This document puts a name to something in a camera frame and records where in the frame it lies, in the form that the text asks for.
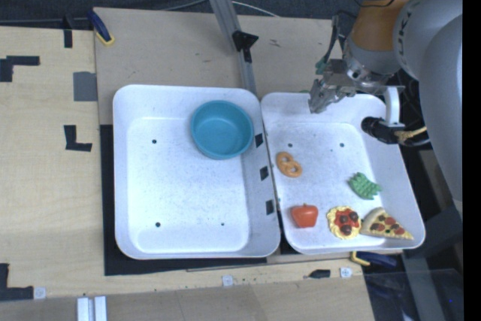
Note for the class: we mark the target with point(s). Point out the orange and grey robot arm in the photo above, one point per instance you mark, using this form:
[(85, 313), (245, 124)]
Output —
[(432, 49)]

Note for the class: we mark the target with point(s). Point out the black cylinder on white bracket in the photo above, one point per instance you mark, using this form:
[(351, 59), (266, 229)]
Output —
[(381, 129)]

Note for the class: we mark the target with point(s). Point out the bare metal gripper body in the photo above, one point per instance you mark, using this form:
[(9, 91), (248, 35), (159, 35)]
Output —
[(340, 76)]

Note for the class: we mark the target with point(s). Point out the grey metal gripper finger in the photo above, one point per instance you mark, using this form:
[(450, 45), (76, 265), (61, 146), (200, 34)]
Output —
[(316, 98), (333, 97)]

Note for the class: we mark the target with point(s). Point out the white plastic tray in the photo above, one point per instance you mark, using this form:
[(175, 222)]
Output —
[(176, 191), (330, 169)]

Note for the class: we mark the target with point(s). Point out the red toy bell pepper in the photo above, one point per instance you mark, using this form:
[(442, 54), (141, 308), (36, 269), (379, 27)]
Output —
[(304, 216)]

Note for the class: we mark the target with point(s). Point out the toy spaghetti with meatballs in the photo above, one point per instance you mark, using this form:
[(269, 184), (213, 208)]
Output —
[(343, 223)]

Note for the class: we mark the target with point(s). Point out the green toy lettuce leaf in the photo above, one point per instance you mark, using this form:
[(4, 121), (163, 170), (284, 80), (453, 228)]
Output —
[(362, 186)]

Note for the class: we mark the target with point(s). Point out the pale wood board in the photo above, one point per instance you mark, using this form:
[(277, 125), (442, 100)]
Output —
[(169, 56)]

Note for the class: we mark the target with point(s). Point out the orange toy pretzel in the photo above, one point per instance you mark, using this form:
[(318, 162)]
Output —
[(288, 170)]

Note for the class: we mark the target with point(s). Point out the toy pizza slice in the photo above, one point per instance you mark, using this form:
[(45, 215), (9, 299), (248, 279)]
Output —
[(383, 227)]

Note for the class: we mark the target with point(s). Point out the blue bowl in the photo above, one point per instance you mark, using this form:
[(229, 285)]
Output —
[(221, 131)]

